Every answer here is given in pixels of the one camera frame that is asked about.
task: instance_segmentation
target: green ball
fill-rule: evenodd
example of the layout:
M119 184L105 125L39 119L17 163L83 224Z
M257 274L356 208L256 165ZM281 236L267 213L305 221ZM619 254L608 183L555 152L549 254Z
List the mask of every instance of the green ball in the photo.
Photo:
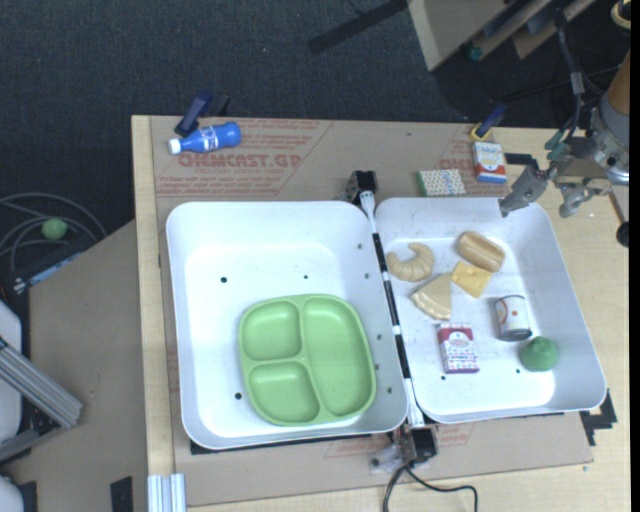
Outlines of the green ball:
M69 226L62 219L47 219L42 223L42 235L47 240L60 240L67 234Z
M536 336L520 351L520 362L533 372L546 372L558 362L558 347L549 338Z

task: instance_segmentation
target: green plate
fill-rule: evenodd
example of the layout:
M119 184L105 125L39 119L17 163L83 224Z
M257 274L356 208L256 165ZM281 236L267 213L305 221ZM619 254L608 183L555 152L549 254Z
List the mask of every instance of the green plate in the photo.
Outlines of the green plate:
M240 362L249 399L277 425L316 425L365 411L375 370L360 317L333 295L254 304L240 319Z

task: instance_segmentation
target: soda can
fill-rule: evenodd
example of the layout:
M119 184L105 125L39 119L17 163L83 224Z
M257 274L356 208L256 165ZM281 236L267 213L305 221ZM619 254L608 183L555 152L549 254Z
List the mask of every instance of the soda can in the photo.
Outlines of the soda can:
M518 341L531 336L527 303L522 295L506 295L498 299L495 309L501 340Z

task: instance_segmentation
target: cheese slice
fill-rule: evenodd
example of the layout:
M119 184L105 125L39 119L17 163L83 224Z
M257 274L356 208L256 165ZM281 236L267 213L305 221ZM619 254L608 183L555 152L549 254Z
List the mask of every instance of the cheese slice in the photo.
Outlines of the cheese slice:
M464 261L459 262L451 274L451 280L476 299L482 295L490 279L491 272Z
M447 272L419 288L411 300L436 320L451 318L451 273Z

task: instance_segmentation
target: blue marker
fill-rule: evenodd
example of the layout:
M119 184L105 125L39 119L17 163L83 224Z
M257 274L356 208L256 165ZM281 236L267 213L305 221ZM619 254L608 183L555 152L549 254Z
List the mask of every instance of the blue marker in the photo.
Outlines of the blue marker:
M222 125L200 128L184 139L169 140L169 152L172 155L183 151L209 153L222 148L236 147L241 140L240 127L230 121Z

